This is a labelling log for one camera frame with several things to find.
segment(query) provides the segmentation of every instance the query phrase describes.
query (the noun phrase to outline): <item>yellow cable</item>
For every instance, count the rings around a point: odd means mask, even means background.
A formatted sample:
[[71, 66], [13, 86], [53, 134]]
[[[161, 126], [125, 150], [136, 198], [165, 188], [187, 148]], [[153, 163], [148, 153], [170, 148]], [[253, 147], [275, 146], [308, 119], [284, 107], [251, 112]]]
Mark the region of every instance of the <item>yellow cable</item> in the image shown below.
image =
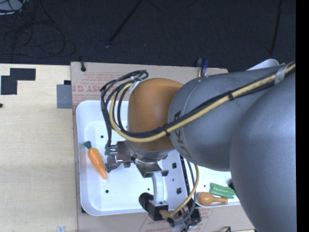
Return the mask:
[[[291, 71], [293, 68], [295, 68], [295, 65], [296, 65], [296, 63], [294, 63], [294, 64], [290, 65], [289, 67], [287, 67], [286, 70], [285, 70], [285, 73], [288, 73], [288, 72]], [[232, 92], [232, 95], [233, 95], [234, 98], [236, 98], [236, 97], [238, 97], [238, 96], [240, 96], [240, 95], [242, 95], [242, 94], [244, 94], [244, 93], [246, 93], [246, 92], [248, 92], [248, 91], [251, 91], [251, 90], [253, 90], [253, 89], [255, 89], [255, 88], [258, 88], [258, 87], [260, 87], [260, 86], [263, 86], [263, 85], [265, 85], [265, 84], [267, 84], [267, 83], [270, 83], [270, 82], [274, 81], [274, 80], [275, 80], [275, 77], [276, 77], [276, 74], [273, 74], [273, 75], [271, 75], [271, 76], [269, 76], [269, 77], [267, 77], [267, 78], [264, 78], [264, 79], [262, 79], [262, 80], [256, 81], [256, 82], [254, 82], [254, 83], [252, 83], [252, 84], [250, 84], [250, 85], [247, 85], [247, 86], [245, 86], [245, 87], [243, 87], [243, 88], [240, 88], [240, 89], [238, 89], [238, 90]], [[122, 93], [122, 92], [125, 90], [125, 88], [126, 88], [127, 86], [129, 87], [130, 85], [132, 85], [132, 84], [127, 84], [127, 85], [120, 91], [120, 93]], [[176, 130], [176, 129], [178, 129], [178, 128], [180, 128], [180, 127], [182, 127], [182, 126], [184, 126], [184, 125], [186, 125], [186, 124], [188, 124], [188, 123], [194, 121], [195, 119], [197, 119], [197, 118], [199, 118], [199, 117], [205, 115], [206, 113], [208, 113], [208, 112], [210, 112], [211, 110], [215, 109], [216, 107], [218, 107], [218, 106], [224, 104], [225, 102], [228, 102], [229, 100], [230, 100], [229, 96], [226, 95], [226, 96], [220, 98], [219, 100], [217, 100], [216, 102], [212, 103], [211, 105], [205, 107], [203, 110], [201, 110], [201, 111], [197, 112], [196, 114], [192, 115], [191, 117], [189, 117], [189, 118], [187, 118], [187, 119], [184, 119], [183, 121], [177, 123], [177, 124], [174, 125], [174, 126], [171, 126], [171, 127], [168, 128], [166, 131], [167, 131], [167, 132], [172, 132], [172, 131], [174, 131], [174, 130]], [[111, 103], [111, 111], [113, 111], [114, 105], [115, 105], [115, 97], [113, 98], [112, 103]], [[114, 116], [113, 116], [112, 113], [110, 113], [110, 122], [111, 122], [112, 128], [113, 128], [120, 136], [124, 137], [125, 139], [127, 139], [127, 140], [129, 140], [129, 141], [131, 141], [131, 142], [136, 142], [136, 143], [147, 143], [147, 142], [151, 142], [151, 141], [154, 141], [154, 140], [157, 140], [157, 139], [159, 139], [159, 138], [161, 138], [161, 137], [166, 136], [166, 132], [165, 132], [165, 131], [162, 131], [162, 132], [160, 132], [160, 133], [158, 133], [158, 134], [156, 134], [156, 135], [149, 136], [149, 137], [145, 137], [145, 138], [136, 138], [136, 137], [128, 136], [128, 135], [126, 135], [125, 133], [123, 133], [123, 132], [117, 127], [117, 125], [116, 125], [116, 123], [115, 123], [115, 121], [114, 121]]]
[[201, 77], [202, 76], [202, 70], [199, 70], [198, 71], [198, 77]]
[[196, 189], [197, 189], [197, 185], [198, 185], [198, 181], [199, 181], [199, 170], [198, 170], [198, 166], [197, 165], [194, 165], [195, 166], [195, 170], [197, 172], [197, 176], [196, 176], [196, 180], [195, 180], [195, 184], [193, 186], [193, 189], [192, 191], [190, 192], [190, 194], [188, 195], [188, 197], [173, 211], [168, 211], [168, 210], [161, 210], [160, 211], [160, 214], [162, 215], [162, 218], [165, 219], [165, 218], [170, 218], [172, 217], [173, 215], [175, 215], [177, 212], [179, 212], [189, 201], [190, 199], [192, 198], [192, 196], [194, 195]]

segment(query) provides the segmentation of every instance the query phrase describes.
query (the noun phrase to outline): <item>black post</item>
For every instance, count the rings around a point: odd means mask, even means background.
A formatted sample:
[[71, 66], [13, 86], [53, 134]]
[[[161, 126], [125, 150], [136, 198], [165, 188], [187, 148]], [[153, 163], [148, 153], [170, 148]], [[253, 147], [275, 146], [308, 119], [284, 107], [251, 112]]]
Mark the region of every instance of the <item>black post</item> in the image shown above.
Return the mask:
[[142, 1], [143, 0], [138, 0], [138, 2], [135, 4], [135, 6], [132, 9], [132, 11], [127, 15], [127, 17], [121, 23], [120, 27], [116, 30], [116, 32], [112, 35], [112, 37], [106, 42], [106, 48], [109, 48], [111, 46], [112, 41], [116, 38], [117, 34], [125, 26], [125, 24], [128, 22], [128, 20], [131, 18], [131, 16], [134, 14], [134, 12], [137, 10], [137, 8], [140, 6]]
[[279, 1], [279, 6], [278, 6], [278, 13], [277, 13], [277, 21], [276, 21], [274, 38], [272, 40], [271, 49], [269, 51], [270, 54], [272, 54], [274, 52], [274, 49], [275, 49], [275, 44], [276, 44], [276, 40], [277, 40], [277, 34], [278, 34], [278, 28], [279, 28], [280, 16], [281, 16], [282, 8], [283, 8], [283, 0], [280, 0]]

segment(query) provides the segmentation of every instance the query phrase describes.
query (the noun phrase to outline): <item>orange carrot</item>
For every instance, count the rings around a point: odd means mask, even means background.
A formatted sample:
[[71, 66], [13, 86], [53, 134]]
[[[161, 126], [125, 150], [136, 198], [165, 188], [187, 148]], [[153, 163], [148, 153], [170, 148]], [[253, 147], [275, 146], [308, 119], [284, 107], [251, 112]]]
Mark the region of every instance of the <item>orange carrot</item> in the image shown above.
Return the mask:
[[89, 149], [88, 157], [92, 162], [92, 164], [95, 166], [96, 170], [99, 171], [99, 173], [102, 175], [104, 179], [107, 179], [105, 166], [98, 149], [91, 147], [90, 141], [85, 142], [84, 145]]

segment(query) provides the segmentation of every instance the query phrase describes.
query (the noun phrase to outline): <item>blue clip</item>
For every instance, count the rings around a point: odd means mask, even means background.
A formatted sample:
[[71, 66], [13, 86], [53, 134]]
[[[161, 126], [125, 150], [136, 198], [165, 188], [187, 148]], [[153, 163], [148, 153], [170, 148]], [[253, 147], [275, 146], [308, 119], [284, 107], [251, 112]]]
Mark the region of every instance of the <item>blue clip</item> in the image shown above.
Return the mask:
[[208, 59], [205, 58], [204, 63], [203, 63], [203, 67], [202, 67], [202, 70], [201, 70], [201, 76], [206, 76], [207, 67], [208, 67]]

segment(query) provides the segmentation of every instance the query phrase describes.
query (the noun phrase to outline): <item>dark floor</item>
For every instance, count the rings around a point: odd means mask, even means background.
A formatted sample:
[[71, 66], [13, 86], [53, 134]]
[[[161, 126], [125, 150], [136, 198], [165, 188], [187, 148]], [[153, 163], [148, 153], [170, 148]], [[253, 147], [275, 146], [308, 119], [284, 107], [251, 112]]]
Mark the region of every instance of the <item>dark floor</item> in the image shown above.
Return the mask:
[[0, 11], [0, 63], [85, 62], [194, 66], [242, 71], [268, 58], [295, 61], [296, 0], [28, 0]]

